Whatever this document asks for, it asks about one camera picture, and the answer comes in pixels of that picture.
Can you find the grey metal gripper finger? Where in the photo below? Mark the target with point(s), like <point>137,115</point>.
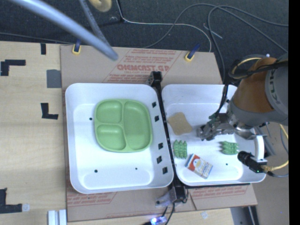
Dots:
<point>209,136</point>
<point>202,131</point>

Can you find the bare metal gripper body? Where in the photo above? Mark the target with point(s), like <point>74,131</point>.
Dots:
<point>222,125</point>

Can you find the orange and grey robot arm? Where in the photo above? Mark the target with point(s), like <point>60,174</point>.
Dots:
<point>254,95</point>

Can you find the green pea pods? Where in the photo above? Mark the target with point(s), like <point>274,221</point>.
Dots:
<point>229,147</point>
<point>180,149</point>

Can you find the tan bread slice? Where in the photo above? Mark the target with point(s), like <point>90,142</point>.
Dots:
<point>180,123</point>

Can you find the white and orange carton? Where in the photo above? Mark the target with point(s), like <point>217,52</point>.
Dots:
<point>198,166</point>

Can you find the white plastic tray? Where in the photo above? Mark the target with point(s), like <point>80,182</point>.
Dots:
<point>84,163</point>
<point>225,172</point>

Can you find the green divided plate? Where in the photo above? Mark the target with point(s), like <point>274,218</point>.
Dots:
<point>124,125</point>

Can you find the brown cardboard board red print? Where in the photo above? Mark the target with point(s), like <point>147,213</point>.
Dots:
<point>93,62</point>

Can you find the black cylinder on white bracket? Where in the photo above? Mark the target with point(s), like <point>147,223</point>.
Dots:
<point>249,159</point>

